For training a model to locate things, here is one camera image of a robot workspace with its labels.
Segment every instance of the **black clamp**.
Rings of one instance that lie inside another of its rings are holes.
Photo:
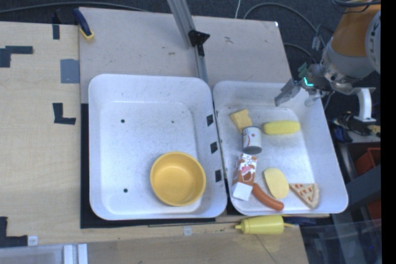
[[[205,56],[203,44],[209,39],[210,35],[197,30],[191,30],[188,33],[188,37],[191,45],[198,48],[198,55]]]

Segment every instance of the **green light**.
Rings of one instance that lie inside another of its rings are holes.
[[[310,87],[312,87],[314,85],[313,83],[308,83],[306,77],[304,77],[304,82],[305,82],[305,85],[310,86]]]

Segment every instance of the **yellow mustard bottle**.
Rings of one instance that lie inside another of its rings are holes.
[[[235,229],[244,234],[281,234],[285,228],[281,215],[256,216],[246,218]]]

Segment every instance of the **yellow bowl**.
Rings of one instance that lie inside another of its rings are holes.
[[[206,175],[201,164],[183,152],[168,152],[151,167],[150,183],[155,195],[171,206],[186,206],[204,193]]]

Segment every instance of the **blue clamp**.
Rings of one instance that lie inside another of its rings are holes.
[[[95,34],[90,29],[88,22],[82,15],[81,11],[78,10],[77,8],[73,9],[73,15],[77,19],[77,22],[80,25],[79,31],[80,31],[81,35],[88,41],[92,40],[93,37],[95,36]]]

